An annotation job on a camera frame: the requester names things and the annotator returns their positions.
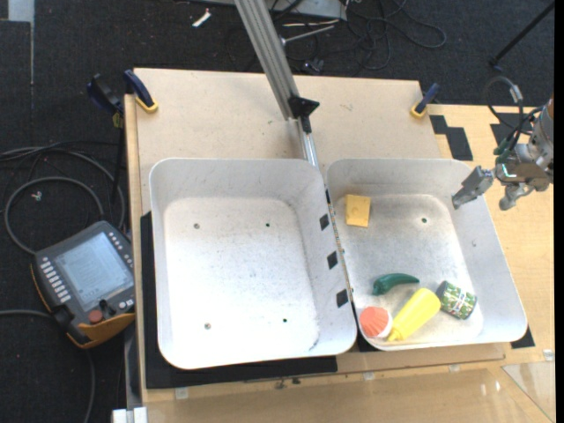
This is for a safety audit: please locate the yellow mustard bottle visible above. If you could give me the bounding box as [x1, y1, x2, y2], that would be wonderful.
[387, 286, 442, 343]

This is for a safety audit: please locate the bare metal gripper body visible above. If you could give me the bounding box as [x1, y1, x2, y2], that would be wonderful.
[493, 119, 555, 192]

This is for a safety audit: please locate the thin black and white rod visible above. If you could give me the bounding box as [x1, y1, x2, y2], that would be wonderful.
[300, 119, 354, 304]

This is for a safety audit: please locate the pale wood board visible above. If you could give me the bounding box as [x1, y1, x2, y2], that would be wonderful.
[124, 67, 507, 403]

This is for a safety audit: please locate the white plastic tray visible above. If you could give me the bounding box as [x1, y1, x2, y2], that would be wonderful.
[148, 157, 359, 371]
[325, 158, 530, 353]

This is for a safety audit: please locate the yellow cheese slice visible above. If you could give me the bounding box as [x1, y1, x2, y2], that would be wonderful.
[345, 193, 373, 229]

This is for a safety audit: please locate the green printed can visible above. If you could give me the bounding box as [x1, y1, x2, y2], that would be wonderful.
[435, 279, 479, 321]

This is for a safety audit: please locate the green chili pepper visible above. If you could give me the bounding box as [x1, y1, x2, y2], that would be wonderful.
[371, 272, 421, 297]

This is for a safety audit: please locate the orange and white shell toy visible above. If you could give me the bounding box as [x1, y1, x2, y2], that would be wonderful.
[358, 305, 394, 340]

